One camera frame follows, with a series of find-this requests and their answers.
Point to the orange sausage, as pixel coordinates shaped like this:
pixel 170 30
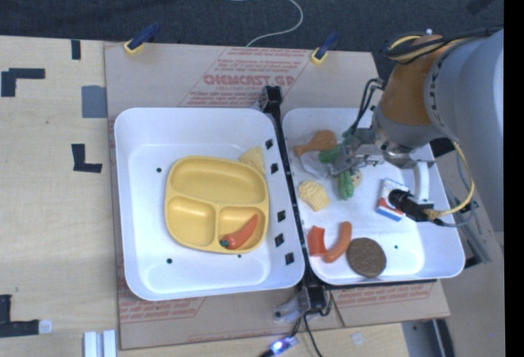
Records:
pixel 341 242

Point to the thin black rod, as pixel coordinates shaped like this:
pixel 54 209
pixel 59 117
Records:
pixel 292 191

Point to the red orange pepper piece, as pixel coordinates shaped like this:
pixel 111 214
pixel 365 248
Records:
pixel 316 242

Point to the white grey toy food piece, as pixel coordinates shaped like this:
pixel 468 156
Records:
pixel 313 167

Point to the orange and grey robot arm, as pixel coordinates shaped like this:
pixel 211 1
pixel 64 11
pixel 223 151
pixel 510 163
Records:
pixel 458 93

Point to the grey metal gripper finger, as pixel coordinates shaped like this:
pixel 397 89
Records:
pixel 337 165
pixel 362 161

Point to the chocolate chip biscuit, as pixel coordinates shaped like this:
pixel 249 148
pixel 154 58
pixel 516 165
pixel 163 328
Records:
pixel 358 179

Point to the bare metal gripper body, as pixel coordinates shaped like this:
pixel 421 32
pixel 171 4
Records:
pixel 370 140

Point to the brown burger patty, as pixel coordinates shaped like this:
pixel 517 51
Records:
pixel 366 258

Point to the white plastic tray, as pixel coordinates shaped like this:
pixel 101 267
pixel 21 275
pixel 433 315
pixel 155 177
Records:
pixel 143 204
pixel 368 224

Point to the black cylinder on white bracket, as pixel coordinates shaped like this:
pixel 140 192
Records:
pixel 409 201

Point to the brown chicken drumstick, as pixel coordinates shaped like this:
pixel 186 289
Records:
pixel 319 140

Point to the green pea pod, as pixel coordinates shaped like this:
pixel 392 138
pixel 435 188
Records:
pixel 346 185

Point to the yellow divided plate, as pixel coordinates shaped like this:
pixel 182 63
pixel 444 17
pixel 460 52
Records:
pixel 204 191

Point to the yellow cheese wedge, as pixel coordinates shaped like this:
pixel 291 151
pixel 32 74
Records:
pixel 254 158

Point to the orange chili pepper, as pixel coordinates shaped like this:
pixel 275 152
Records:
pixel 243 234

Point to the brown cardboard board red print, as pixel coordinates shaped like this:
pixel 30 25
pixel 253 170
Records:
pixel 172 77

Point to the white blue red carton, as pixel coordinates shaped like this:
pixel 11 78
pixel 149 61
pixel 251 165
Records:
pixel 387 210

